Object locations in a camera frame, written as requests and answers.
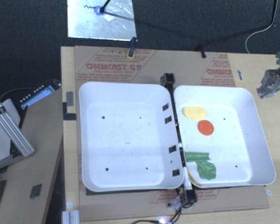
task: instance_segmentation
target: dark floor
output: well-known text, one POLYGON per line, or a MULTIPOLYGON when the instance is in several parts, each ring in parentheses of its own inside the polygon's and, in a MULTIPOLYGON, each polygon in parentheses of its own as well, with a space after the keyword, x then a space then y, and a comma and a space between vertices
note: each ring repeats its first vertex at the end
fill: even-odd
MULTIPOLYGON (((132 1, 138 48, 194 50, 201 45, 205 51, 236 53, 246 53, 246 38, 270 24, 274 2, 132 1)), ((0 96, 14 88, 60 80, 60 47, 74 45, 127 47, 128 43, 68 38, 67 0, 0 0, 0 96)), ((275 27, 253 36, 248 47, 250 52, 262 54, 275 54, 280 50, 280 0, 275 27)), ((25 91, 15 91, 5 98, 17 102, 23 93, 25 91)), ((55 204, 49 211, 53 219, 60 218, 61 183, 59 173, 52 198, 55 204)))

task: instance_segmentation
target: yellow oval object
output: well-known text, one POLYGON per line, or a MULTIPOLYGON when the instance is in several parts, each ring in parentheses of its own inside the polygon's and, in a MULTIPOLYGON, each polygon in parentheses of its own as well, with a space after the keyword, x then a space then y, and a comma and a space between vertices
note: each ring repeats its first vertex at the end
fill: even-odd
POLYGON ((183 113, 188 119, 194 120, 201 120, 206 116, 206 110, 198 106, 184 107, 183 113))

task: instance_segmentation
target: white cable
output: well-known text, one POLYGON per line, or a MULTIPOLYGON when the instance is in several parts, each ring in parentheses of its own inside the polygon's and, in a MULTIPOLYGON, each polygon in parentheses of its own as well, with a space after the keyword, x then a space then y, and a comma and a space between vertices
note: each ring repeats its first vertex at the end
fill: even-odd
POLYGON ((276 0, 276 7, 275 7, 275 11, 274 11, 274 17, 273 17, 273 22, 265 29, 261 30, 261 31, 257 31, 257 32, 254 32, 252 33, 250 36, 247 37, 246 39, 246 42, 245 42, 245 47, 246 47, 246 51, 250 54, 248 48, 247 48, 247 42, 248 40, 250 39, 251 36, 257 34, 257 33, 260 33, 260 32, 264 32, 266 30, 268 30, 269 28, 271 28, 273 25, 274 25, 274 21, 275 21, 275 16, 276 16, 276 10, 277 10, 277 6, 278 6, 278 0, 276 0))

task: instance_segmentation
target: cardboard sheet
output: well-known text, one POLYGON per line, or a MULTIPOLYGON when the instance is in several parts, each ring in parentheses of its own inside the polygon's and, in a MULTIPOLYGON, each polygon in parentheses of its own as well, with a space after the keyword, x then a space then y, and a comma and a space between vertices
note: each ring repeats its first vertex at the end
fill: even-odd
MULTIPOLYGON (((131 217, 165 216, 175 213, 167 207, 175 190, 93 193, 81 179, 81 137, 79 119, 80 86, 88 81, 158 84, 164 73, 174 73, 175 84, 234 87, 227 54, 137 49, 134 60, 126 59, 127 49, 75 47, 77 143, 81 221, 131 217)), ((263 186, 203 189, 198 201, 186 213, 268 208, 263 186)))

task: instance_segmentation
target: white plastic container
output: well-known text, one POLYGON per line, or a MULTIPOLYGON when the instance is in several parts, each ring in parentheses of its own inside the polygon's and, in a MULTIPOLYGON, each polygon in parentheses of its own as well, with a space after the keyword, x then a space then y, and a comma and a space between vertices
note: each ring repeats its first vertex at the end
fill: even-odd
MULTIPOLYGON (((201 188, 270 184, 275 179, 252 95, 242 88, 180 86, 174 92, 186 152, 208 152, 217 169, 201 188), (186 118, 186 106, 200 106, 214 133, 203 136, 197 120, 186 118)), ((169 92, 156 84, 88 82, 79 91, 82 178, 96 192, 174 189, 183 168, 169 92)))

